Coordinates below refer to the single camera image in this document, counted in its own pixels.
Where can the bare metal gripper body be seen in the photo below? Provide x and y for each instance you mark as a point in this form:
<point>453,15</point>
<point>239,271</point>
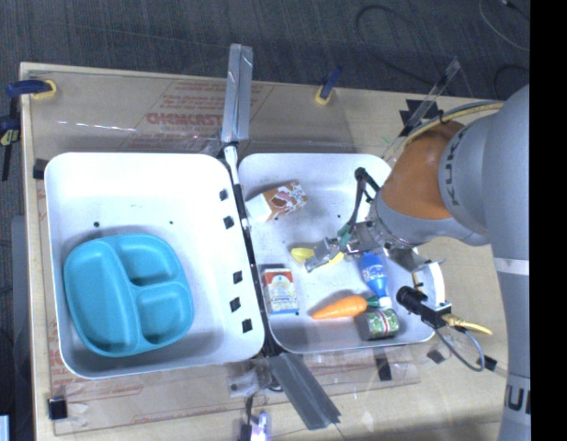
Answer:
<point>363,238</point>

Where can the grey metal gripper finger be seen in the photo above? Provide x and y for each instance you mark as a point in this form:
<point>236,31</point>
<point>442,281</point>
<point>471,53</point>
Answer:
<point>321,247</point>
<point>316,264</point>

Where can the yellow banana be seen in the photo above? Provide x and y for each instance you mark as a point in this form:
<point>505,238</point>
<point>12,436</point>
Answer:
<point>300,253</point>

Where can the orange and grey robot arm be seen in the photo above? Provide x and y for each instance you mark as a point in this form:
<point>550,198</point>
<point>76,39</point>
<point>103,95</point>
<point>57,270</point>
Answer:
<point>490,186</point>

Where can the blue plastic bottle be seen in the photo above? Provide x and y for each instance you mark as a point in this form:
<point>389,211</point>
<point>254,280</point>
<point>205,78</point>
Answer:
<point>375,276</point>

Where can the red and white carton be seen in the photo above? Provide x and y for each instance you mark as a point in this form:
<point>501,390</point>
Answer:
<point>280,290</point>

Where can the orange carrot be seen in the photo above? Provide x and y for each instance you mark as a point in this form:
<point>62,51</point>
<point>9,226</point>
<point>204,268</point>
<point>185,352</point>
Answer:
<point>340,308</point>

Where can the white plastic tray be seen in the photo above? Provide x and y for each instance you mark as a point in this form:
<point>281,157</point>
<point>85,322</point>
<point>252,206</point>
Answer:
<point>329,191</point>
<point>140,186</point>

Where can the orange and white carton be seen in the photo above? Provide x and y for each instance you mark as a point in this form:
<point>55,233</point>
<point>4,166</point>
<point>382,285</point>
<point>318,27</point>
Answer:
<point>283,199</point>

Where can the green and white can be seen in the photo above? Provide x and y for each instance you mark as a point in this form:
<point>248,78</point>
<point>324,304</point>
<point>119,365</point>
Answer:
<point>379,323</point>

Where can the blue divided plate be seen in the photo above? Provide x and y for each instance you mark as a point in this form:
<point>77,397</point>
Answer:
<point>104,292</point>

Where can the brown cardboard board red print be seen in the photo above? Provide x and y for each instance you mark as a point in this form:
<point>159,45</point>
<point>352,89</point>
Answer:
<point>127,108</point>

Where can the black cylinder on white bracket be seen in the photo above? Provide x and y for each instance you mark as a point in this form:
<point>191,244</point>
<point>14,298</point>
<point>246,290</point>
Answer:
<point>421,305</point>

